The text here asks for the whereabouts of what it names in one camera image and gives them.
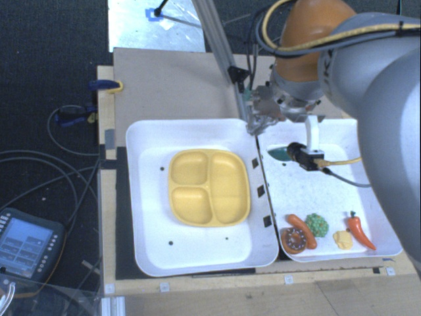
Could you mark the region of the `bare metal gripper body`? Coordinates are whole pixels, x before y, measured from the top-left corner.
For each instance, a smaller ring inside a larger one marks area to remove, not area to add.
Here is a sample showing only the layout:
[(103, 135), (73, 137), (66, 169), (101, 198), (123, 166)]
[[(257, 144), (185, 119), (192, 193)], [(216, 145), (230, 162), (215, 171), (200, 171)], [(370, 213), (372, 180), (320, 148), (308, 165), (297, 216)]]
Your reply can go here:
[(308, 115), (321, 103), (321, 99), (304, 100), (285, 90), (271, 86), (258, 86), (251, 96), (251, 115), (285, 117), (285, 121), (305, 122)]

